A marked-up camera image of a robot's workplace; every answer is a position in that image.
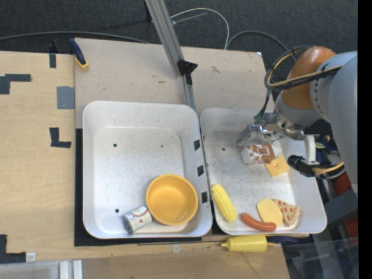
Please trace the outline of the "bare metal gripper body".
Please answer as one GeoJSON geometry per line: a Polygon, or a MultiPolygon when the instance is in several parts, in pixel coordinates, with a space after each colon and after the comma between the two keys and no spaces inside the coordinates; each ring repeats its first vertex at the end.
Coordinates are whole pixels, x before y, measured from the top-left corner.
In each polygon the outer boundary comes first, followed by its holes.
{"type": "Polygon", "coordinates": [[[303,140],[306,137],[304,129],[304,126],[292,123],[281,113],[259,112],[256,115],[256,131],[267,139],[278,140],[288,137],[303,140]]]}

